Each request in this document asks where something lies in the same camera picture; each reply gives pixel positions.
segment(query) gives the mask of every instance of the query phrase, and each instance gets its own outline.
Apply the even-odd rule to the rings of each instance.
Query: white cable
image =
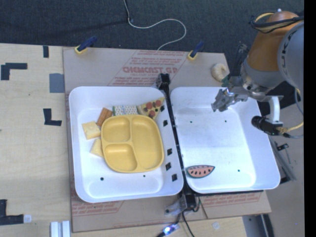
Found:
[[[163,20],[161,20],[161,21],[159,21],[159,22],[157,22],[157,23],[155,23],[155,24],[153,24],[153,25],[151,25],[151,26],[146,26],[146,27],[140,27],[140,26],[135,26],[135,25],[133,25],[133,24],[130,22],[129,10],[128,10],[126,1],[125,1],[125,0],[123,0],[123,1],[124,1],[125,9],[126,9],[126,12],[127,12],[127,20],[128,20],[128,23],[130,24],[130,26],[132,26],[132,27],[134,27],[134,28],[137,28],[137,29],[148,29],[148,28],[154,27],[154,26],[156,26],[156,25],[158,25],[158,24],[160,24],[160,23],[162,23],[162,22],[165,22],[165,21],[176,21],[176,22],[180,23],[180,24],[183,26],[183,28],[184,28],[184,34],[182,35],[182,37],[180,37],[179,39],[176,39],[176,40],[173,40],[173,41],[170,41],[170,42],[167,42],[167,43],[161,45],[157,50],[160,50],[160,49],[161,49],[163,46],[165,46],[165,45],[168,45],[168,44],[171,44],[171,43],[174,43],[174,42],[177,42],[177,41],[182,40],[182,39],[185,37],[185,35],[187,34],[187,28],[186,28],[186,26],[185,26],[180,20],[174,19],[174,18],[163,19]]]

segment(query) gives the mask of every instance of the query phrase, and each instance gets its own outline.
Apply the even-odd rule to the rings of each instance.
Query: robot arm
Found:
[[[259,24],[265,16],[269,19]],[[282,96],[268,93],[281,82],[287,81],[300,92],[304,103],[304,17],[288,12],[265,13],[255,17],[251,26],[260,32],[233,71],[222,80],[220,90],[211,104],[213,111],[223,112],[228,106],[251,97],[259,102],[269,102],[270,118],[254,117],[255,127],[270,135],[280,135],[282,122],[279,121],[279,100]],[[245,52],[241,47],[240,54]]]

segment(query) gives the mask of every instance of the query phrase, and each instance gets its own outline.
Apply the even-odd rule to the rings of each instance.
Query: tray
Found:
[[[118,105],[141,105],[163,96],[152,87],[82,86],[71,91],[69,111],[75,189],[82,200],[105,202],[161,197],[175,195],[182,190],[184,180],[167,107],[155,119],[161,134],[164,158],[160,167],[152,171],[113,171],[103,158],[90,153],[94,140],[86,140],[81,125],[97,121],[103,107],[110,110]]]
[[[184,168],[214,166],[211,174],[187,183],[196,192],[227,193],[273,189],[280,175],[267,134],[251,124],[259,115],[254,99],[213,112],[220,87],[179,87],[171,103]]]
[[[114,171],[147,172],[158,168],[164,158],[156,122],[144,115],[120,115],[102,124],[104,159]]]

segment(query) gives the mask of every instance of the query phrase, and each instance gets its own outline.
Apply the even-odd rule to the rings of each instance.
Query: cardboard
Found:
[[[67,135],[71,180],[72,231],[83,232],[131,226],[172,223],[175,216],[165,208],[178,197],[155,197],[103,203],[82,201],[75,191],[70,134],[68,97],[78,86],[151,86],[158,74],[171,77],[170,91],[180,86],[221,86],[211,75],[211,68],[221,63],[227,67],[224,54],[199,53],[194,61],[188,52],[88,48],[77,55],[74,48],[64,48],[64,75]],[[187,220],[233,217],[271,211],[265,191],[200,197],[198,212],[187,214]]]

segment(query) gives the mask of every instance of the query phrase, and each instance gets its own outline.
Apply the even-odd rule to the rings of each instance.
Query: pizza slice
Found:
[[[161,97],[154,101],[144,103],[142,105],[137,106],[137,111],[139,114],[148,116],[155,120],[161,110],[163,101],[164,97]]]

